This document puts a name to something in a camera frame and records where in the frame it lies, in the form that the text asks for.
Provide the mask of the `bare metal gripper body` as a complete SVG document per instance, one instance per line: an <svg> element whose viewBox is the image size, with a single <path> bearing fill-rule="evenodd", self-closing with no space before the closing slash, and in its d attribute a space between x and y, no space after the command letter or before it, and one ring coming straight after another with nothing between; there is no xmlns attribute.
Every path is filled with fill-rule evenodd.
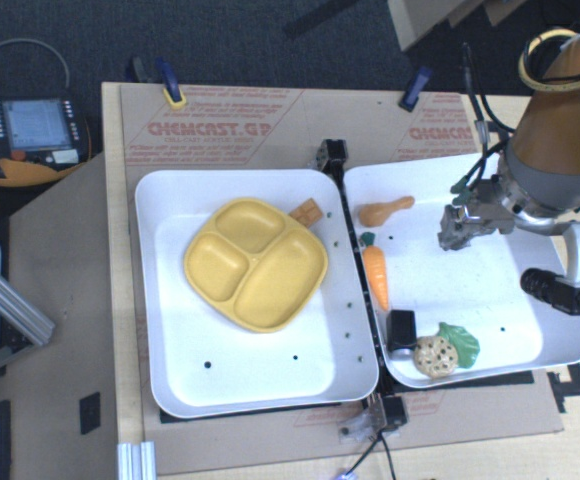
<svg viewBox="0 0 580 480"><path fill-rule="evenodd" d="M473 237L522 229L547 234L556 225L556 213L539 203L513 178L482 179L462 206L462 220L473 223Z"/></svg>

